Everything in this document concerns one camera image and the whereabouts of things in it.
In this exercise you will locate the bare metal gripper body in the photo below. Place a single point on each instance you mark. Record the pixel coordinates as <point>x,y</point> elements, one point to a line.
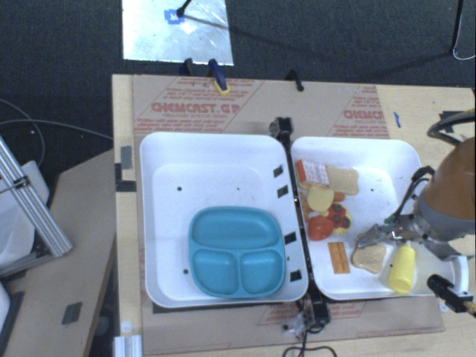
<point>409,230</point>

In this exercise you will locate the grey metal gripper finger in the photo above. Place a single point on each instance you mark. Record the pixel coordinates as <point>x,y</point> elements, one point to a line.
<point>380,230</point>
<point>366,241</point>

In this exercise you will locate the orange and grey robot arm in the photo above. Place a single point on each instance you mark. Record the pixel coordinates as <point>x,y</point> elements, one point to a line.
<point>453,184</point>

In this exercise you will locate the tan bread slice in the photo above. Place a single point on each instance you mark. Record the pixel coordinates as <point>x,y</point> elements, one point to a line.
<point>343,180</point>
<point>370,259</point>

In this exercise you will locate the white plastic tray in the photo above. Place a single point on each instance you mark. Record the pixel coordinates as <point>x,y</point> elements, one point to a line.
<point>375,199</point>
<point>208,177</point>

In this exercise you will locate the orange rectangular biscuit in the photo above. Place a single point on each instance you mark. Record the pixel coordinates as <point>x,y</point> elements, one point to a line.
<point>338,258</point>

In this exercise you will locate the red and yellow pizza slice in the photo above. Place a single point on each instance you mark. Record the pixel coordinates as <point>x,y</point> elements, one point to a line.
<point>340,217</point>

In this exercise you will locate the yellow bottle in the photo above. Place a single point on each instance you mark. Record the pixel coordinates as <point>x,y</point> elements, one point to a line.
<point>402,268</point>

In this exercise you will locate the red toy tomato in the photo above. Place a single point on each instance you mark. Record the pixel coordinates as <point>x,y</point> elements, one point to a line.
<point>319,229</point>

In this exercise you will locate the orange carrot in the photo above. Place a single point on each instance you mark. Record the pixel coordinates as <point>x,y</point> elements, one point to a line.
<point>339,196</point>

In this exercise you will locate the yellow round toy food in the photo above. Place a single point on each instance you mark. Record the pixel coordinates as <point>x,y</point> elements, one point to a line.
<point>320,198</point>

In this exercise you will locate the thin black and white rod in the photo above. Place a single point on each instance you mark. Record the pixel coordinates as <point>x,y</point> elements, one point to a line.
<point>302,221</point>

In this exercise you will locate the orange and white carton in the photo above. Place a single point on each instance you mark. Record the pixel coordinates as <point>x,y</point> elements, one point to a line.
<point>313,172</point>

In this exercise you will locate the blue divided plate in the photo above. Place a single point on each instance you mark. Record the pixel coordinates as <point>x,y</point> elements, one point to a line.
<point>234,251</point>

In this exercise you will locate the brown cardboard board red print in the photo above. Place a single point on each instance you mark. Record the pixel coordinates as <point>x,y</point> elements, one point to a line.
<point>253,102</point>

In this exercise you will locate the black cylinder on white bracket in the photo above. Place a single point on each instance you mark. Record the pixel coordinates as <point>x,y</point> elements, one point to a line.
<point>448,292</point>

